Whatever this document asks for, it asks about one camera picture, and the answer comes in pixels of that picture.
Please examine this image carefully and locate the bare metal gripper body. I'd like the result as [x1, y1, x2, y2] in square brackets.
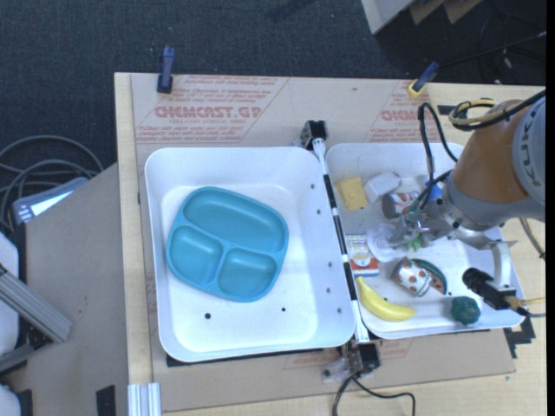
[403, 207, 492, 251]

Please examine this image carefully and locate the clear plastic bottle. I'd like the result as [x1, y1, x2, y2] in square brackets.
[366, 222, 408, 263]

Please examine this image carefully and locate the white and red carton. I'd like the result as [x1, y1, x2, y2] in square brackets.
[344, 232, 381, 278]

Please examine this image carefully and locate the watermelon slice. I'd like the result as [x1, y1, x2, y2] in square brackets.
[411, 257, 450, 296]

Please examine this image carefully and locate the white cube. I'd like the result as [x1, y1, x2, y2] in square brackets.
[362, 171, 402, 205]

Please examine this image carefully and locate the yellow cheese wedge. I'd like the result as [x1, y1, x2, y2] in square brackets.
[336, 176, 369, 212]

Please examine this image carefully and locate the thin black and white rod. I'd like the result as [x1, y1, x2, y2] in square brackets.
[312, 138, 370, 343]

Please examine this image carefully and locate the yellow banana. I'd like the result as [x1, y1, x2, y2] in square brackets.
[355, 275, 417, 322]

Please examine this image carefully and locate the green broccoli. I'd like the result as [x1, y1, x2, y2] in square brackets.
[449, 295, 482, 326]

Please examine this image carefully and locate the white plastic tray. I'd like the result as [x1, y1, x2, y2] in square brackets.
[144, 146, 358, 363]
[324, 142, 527, 341]

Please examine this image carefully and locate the blue divided plate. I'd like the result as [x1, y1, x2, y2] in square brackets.
[166, 185, 291, 304]

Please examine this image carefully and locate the brown cardboard board red print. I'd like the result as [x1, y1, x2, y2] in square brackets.
[129, 74, 518, 413]

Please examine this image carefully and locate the black cylinder on white bracket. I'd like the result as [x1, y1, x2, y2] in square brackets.
[461, 238, 519, 312]

